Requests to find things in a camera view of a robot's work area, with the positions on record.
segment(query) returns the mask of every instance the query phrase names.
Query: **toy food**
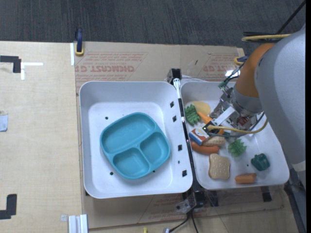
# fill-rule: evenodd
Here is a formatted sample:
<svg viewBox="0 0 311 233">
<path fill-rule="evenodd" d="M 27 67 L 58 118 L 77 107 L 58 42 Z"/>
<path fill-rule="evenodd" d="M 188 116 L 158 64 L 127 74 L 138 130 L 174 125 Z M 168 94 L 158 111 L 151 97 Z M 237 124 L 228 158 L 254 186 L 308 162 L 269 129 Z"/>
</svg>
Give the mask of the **toy food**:
<svg viewBox="0 0 311 233">
<path fill-rule="evenodd" d="M 189 132 L 189 137 L 198 145 L 202 145 L 205 141 L 210 139 L 210 136 L 200 128 L 195 128 Z"/>
<path fill-rule="evenodd" d="M 185 117 L 187 122 L 191 125 L 201 120 L 193 104 L 185 108 Z"/>
<path fill-rule="evenodd" d="M 241 142 L 241 139 L 237 139 L 228 145 L 228 150 L 233 157 L 238 157 L 245 152 L 246 146 Z"/>
<path fill-rule="evenodd" d="M 197 111 L 198 115 L 200 116 L 200 118 L 203 120 L 203 122 L 206 124 L 206 123 L 209 123 L 209 121 L 212 120 L 211 117 L 207 116 L 205 113 L 203 112 L 200 112 L 200 111 Z"/>
<path fill-rule="evenodd" d="M 217 153 L 209 155 L 208 175 L 212 179 L 227 180 L 230 177 L 230 160 L 227 157 L 220 156 Z"/>
<path fill-rule="evenodd" d="M 244 173 L 236 176 L 234 179 L 237 184 L 251 184 L 254 183 L 256 177 L 256 173 Z"/>
<path fill-rule="evenodd" d="M 202 112 L 205 115 L 208 115 L 210 113 L 210 106 L 208 103 L 202 101 L 194 101 L 193 105 L 195 106 L 197 112 Z"/>
<path fill-rule="evenodd" d="M 206 146 L 200 146 L 194 141 L 191 141 L 191 148 L 202 154 L 211 154 L 211 153 L 218 153 L 219 147 L 218 146 L 212 146 L 212 147 L 206 147 Z"/>
<path fill-rule="evenodd" d="M 221 146 L 225 144 L 225 138 L 222 136 L 213 136 L 202 143 L 202 146 Z"/>
<path fill-rule="evenodd" d="M 268 158 L 264 153 L 255 154 L 255 157 L 251 159 L 251 163 L 258 171 L 264 171 L 270 166 Z"/>
</svg>

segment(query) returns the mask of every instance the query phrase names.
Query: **toy carrot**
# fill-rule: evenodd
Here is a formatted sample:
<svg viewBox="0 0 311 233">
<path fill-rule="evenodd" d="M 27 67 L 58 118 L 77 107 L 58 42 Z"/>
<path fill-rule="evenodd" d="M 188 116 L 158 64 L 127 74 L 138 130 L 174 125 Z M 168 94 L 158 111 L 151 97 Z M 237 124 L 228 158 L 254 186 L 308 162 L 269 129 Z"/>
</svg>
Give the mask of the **toy carrot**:
<svg viewBox="0 0 311 233">
<path fill-rule="evenodd" d="M 204 113 L 200 112 L 200 111 L 197 111 L 197 114 L 199 114 L 200 118 L 203 120 L 204 123 L 208 124 L 209 121 L 212 120 L 211 117 L 205 115 Z"/>
</svg>

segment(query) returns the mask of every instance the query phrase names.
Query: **yellow food item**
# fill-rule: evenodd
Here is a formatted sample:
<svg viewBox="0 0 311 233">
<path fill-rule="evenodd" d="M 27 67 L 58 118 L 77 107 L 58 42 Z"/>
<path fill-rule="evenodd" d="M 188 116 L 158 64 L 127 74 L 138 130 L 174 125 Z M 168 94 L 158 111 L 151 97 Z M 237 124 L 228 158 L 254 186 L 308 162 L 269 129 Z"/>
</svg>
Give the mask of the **yellow food item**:
<svg viewBox="0 0 311 233">
<path fill-rule="evenodd" d="M 210 113 L 210 106 L 208 103 L 202 101 L 194 101 L 193 105 L 197 112 L 202 112 L 205 115 L 208 115 Z"/>
</svg>

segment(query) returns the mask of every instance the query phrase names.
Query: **cable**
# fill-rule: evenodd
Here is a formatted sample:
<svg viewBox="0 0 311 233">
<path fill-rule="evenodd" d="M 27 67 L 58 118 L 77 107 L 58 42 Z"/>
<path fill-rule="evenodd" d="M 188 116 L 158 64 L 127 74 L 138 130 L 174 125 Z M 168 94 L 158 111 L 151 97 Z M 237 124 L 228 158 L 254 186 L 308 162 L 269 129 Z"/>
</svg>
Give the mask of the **cable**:
<svg viewBox="0 0 311 233">
<path fill-rule="evenodd" d="M 263 39 L 282 39 L 287 36 L 291 35 L 290 33 L 287 34 L 270 34 L 270 35 L 254 35 L 254 36 L 246 36 L 243 37 L 241 40 L 242 41 L 249 41 L 249 40 L 263 40 Z"/>
<path fill-rule="evenodd" d="M 301 8 L 306 4 L 306 0 L 304 0 L 298 8 L 294 11 L 294 13 L 287 19 L 287 21 L 280 27 L 280 29 L 276 33 L 258 33 L 258 32 L 244 32 L 244 37 L 242 41 L 252 41 L 257 43 L 276 43 L 282 38 L 289 36 L 290 34 L 280 34 L 283 29 L 290 23 L 290 21 L 297 15 L 297 13 L 301 10 Z"/>
<path fill-rule="evenodd" d="M 256 125 L 261 121 L 263 116 L 264 116 L 264 112 L 261 114 L 260 118 L 256 121 L 256 123 L 250 128 L 250 130 L 248 130 L 250 133 L 254 133 L 254 131 L 252 131 L 252 129 L 256 127 Z M 241 136 L 245 136 L 246 134 L 243 133 L 243 134 L 239 134 L 239 135 L 225 135 L 225 134 L 208 133 L 208 135 L 210 135 L 210 136 L 221 136 L 221 137 L 228 138 L 228 137 L 241 137 Z"/>
<path fill-rule="evenodd" d="M 238 77 L 239 77 L 239 75 L 238 75 L 238 76 L 231 77 L 231 78 L 228 79 L 227 81 L 230 81 L 230 80 L 233 80 L 233 79 L 237 79 Z"/>
<path fill-rule="evenodd" d="M 187 218 L 186 218 L 185 221 L 183 221 L 181 224 L 177 225 L 176 227 L 170 229 L 169 232 L 173 232 L 173 231 L 176 230 L 178 227 L 180 227 L 180 226 L 182 226 L 183 224 L 185 224 L 185 223 L 188 221 L 188 219 L 189 219 L 189 213 L 187 213 Z"/>
<path fill-rule="evenodd" d="M 196 233 L 199 233 L 199 232 L 198 232 L 198 229 L 196 228 L 196 224 L 195 224 L 195 222 L 194 222 L 193 210 L 191 211 L 191 218 L 192 218 L 192 221 L 193 221 L 193 225 L 194 225 L 194 228 L 195 228 L 195 232 L 196 232 Z"/>
<path fill-rule="evenodd" d="M 290 23 L 290 21 L 294 18 L 295 15 L 301 10 L 301 8 L 306 4 L 306 0 L 304 0 L 299 7 L 294 11 L 294 13 L 287 19 L 287 21 L 280 27 L 280 29 L 276 32 L 276 34 L 279 34 L 283 31 L 283 29 L 287 26 L 287 24 Z"/>
<path fill-rule="evenodd" d="M 234 74 L 236 74 L 245 64 L 245 62 L 243 62 L 238 68 L 236 68 L 223 82 L 226 83 Z"/>
<path fill-rule="evenodd" d="M 231 131 L 241 132 L 241 133 L 245 133 L 245 134 L 253 134 L 253 133 L 258 133 L 258 132 L 262 131 L 264 129 L 264 127 L 266 127 L 267 124 L 268 124 L 268 119 L 266 119 L 266 121 L 264 122 L 263 126 L 260 129 L 255 130 L 255 131 L 239 130 L 239 129 L 229 128 L 229 127 L 214 126 L 214 125 L 209 125 L 207 127 L 207 129 L 209 131 L 211 131 L 213 129 L 223 129 L 223 130 L 231 130 Z"/>
</svg>

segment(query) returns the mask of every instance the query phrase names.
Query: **blue divided plate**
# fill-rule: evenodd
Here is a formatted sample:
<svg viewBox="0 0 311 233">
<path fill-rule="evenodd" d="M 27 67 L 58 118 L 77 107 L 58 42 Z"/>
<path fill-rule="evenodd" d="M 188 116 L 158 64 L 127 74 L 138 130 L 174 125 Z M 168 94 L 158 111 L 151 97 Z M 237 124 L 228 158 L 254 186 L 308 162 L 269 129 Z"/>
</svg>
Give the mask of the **blue divided plate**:
<svg viewBox="0 0 311 233">
<path fill-rule="evenodd" d="M 157 123 L 145 113 L 132 113 L 106 127 L 102 150 L 115 170 L 128 179 L 141 178 L 170 156 L 170 144 Z"/>
</svg>

